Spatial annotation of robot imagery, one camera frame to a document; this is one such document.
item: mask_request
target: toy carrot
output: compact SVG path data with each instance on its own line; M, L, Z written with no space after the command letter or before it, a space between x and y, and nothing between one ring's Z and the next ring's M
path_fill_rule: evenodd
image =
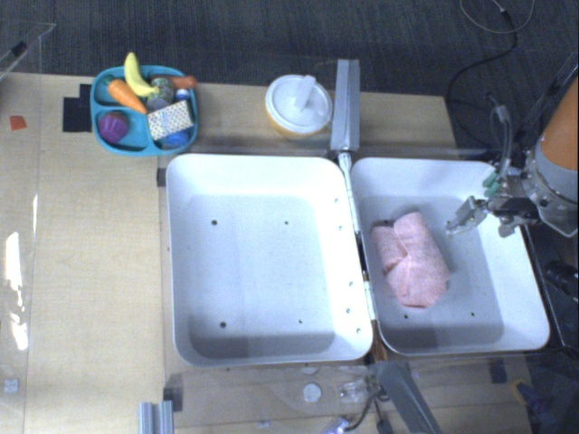
M158 77L171 80L176 89L194 89L197 86L197 79L194 76L166 76L159 74L151 76L151 80Z
M147 114L147 108L145 108L145 105L138 99L138 96L135 95L135 92L133 92L125 81L109 77L105 79L105 83L107 85L107 92L119 104L141 114Z

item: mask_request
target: orange square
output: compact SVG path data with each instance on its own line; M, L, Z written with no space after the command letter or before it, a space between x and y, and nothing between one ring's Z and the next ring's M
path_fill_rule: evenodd
M26 128L26 121L22 116L10 116L10 128L14 132L15 130L23 130Z

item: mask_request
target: blue bowl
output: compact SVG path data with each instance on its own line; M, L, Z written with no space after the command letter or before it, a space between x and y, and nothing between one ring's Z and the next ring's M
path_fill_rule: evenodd
M140 70L144 79L148 79L154 75L184 75L177 69L166 68L164 66L141 66ZM117 68L104 70L95 78L90 88L90 118L92 120L92 130L102 147L108 149L111 153L124 156L161 156L182 153L193 144L197 138L198 129L197 100L193 90L189 90L191 98L188 100L193 117L193 126L184 130L184 133L187 135L187 140L181 146L164 148L162 142L153 140L145 114L119 105L117 101L109 95L105 82L108 76L112 76L115 79L124 79L125 69L119 66ZM99 119L112 111L123 113L128 122L128 133L114 145L105 141L99 133Z

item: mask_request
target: toy banana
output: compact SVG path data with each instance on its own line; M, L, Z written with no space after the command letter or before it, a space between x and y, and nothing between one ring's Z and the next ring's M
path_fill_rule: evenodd
M137 55L133 52L125 59L125 81L139 97L148 97L159 92L158 87L151 87L142 78Z

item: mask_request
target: table top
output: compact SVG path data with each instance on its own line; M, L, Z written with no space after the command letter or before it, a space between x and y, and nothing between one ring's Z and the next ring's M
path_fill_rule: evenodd
M17 133L6 132L7 117L33 114L17 99L26 98L31 82L38 81L31 74L11 75L14 95L0 105L0 152L3 137ZM163 163L154 157L112 155L92 134L62 132L62 99L78 97L79 85L91 78L43 75L40 82L42 139L24 432L135 432L139 403L160 402L171 376L166 374L171 338L164 325L162 280L166 254L159 236L165 206L157 187ZM200 84L200 128L192 151L243 152L250 146L252 152L293 152L296 144L267 125L264 94L263 87ZM454 148L441 98L362 93L360 108L362 146ZM317 152L318 145L311 150ZM421 388L444 429L488 432L484 427L492 413L502 429L530 432L525 408L507 384L491 383L485 362L457 363L446 373L433 363L417 364L426 365ZM528 377L517 358L508 365L509 375ZM303 382L326 381L327 373L351 381L359 369L258 371L183 373L199 390L196 412L208 414L197 421L183 417L176 432L321 432L335 418L337 403L323 399L321 408L304 405ZM336 390L328 386L325 394L334 396ZM263 408L266 402L270 411ZM338 408L361 411L359 404ZM394 407L384 410L394 428L403 429ZM0 428L3 422L8 421L0 420ZM375 432L375 418L368 417L356 432Z

